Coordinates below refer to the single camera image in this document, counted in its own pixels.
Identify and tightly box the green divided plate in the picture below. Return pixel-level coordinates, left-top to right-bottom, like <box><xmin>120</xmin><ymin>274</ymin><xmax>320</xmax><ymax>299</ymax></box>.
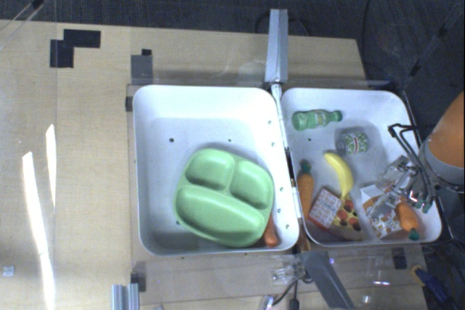
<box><xmin>173</xmin><ymin>147</ymin><xmax>276</xmax><ymax>248</ymax></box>

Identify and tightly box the yellow banana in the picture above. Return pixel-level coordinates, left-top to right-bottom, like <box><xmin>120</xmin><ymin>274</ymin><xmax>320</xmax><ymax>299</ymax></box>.
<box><xmin>323</xmin><ymin>152</ymin><xmax>355</xmax><ymax>199</ymax></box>

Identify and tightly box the thin black and white rod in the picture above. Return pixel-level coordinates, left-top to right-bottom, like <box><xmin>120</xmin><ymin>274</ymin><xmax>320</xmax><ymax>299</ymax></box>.
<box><xmin>270</xmin><ymin>83</ymin><xmax>303</xmax><ymax>221</ymax></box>

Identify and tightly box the white and orange carton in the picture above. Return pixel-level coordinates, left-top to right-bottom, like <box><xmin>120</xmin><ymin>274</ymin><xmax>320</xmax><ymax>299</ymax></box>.
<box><xmin>360</xmin><ymin>183</ymin><xmax>405</xmax><ymax>240</ymax></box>

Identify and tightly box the pizza slice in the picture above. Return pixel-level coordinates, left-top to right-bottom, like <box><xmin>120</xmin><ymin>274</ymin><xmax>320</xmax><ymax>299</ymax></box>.
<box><xmin>328</xmin><ymin>197</ymin><xmax>365</xmax><ymax>242</ymax></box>

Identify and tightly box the orange toy sausage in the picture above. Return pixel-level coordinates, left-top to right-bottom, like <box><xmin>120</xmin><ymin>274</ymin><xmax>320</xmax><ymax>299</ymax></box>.
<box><xmin>264</xmin><ymin>216</ymin><xmax>279</xmax><ymax>248</ymax></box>

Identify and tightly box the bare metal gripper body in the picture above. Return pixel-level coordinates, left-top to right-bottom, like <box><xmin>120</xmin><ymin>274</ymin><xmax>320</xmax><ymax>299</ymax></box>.
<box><xmin>377</xmin><ymin>155</ymin><xmax>419</xmax><ymax>201</ymax></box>

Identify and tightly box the orange carrot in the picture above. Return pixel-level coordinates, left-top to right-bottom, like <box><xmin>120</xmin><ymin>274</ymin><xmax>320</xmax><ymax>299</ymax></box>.
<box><xmin>396</xmin><ymin>202</ymin><xmax>421</xmax><ymax>241</ymax></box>
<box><xmin>297</xmin><ymin>160</ymin><xmax>315</xmax><ymax>221</ymax></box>

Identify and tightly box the orange and white packet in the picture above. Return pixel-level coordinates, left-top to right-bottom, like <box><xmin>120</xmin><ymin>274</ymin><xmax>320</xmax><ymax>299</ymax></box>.
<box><xmin>308</xmin><ymin>187</ymin><xmax>344</xmax><ymax>231</ymax></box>

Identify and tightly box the white plastic tray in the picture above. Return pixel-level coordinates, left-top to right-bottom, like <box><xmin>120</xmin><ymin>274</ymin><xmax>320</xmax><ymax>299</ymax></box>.
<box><xmin>280</xmin><ymin>86</ymin><xmax>443</xmax><ymax>248</ymax></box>
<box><xmin>132</xmin><ymin>84</ymin><xmax>301</xmax><ymax>258</ymax></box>

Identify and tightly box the green and white can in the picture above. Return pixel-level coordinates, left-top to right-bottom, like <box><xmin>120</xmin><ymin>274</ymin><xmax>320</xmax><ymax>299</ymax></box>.
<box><xmin>336</xmin><ymin>131</ymin><xmax>370</xmax><ymax>156</ymax></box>

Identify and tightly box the green plastic bottle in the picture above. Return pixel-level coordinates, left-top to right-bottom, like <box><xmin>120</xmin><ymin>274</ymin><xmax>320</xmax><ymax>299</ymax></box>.
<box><xmin>292</xmin><ymin>109</ymin><xmax>344</xmax><ymax>132</ymax></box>

